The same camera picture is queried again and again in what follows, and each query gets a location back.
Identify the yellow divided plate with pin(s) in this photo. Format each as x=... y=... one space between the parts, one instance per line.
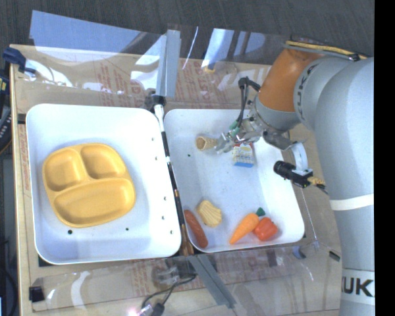
x=89 y=189

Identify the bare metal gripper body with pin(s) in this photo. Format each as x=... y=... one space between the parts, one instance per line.
x=248 y=127

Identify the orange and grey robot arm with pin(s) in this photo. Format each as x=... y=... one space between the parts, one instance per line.
x=345 y=117

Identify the brown cardboard board, red print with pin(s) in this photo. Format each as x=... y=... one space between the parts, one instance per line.
x=217 y=91

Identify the tan ice cream cone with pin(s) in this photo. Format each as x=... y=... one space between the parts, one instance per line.
x=204 y=143

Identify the yellow ridged potato chip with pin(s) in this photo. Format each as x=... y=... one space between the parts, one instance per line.
x=210 y=214

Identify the orange carrot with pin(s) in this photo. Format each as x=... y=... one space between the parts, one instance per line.
x=245 y=227

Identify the brown sausage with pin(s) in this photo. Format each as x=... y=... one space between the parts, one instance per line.
x=196 y=229

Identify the thin black and white rod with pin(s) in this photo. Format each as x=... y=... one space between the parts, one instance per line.
x=171 y=173

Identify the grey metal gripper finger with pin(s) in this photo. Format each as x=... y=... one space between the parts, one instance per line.
x=248 y=139
x=222 y=146

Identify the orange bell pepper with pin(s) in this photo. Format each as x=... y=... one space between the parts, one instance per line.
x=266 y=229

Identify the white plastic tray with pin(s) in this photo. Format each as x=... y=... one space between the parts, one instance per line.
x=95 y=123
x=224 y=186

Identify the small white and blue carton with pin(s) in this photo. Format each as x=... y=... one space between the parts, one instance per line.
x=243 y=158

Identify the black cylinder on white bracket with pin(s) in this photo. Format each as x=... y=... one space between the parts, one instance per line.
x=291 y=171

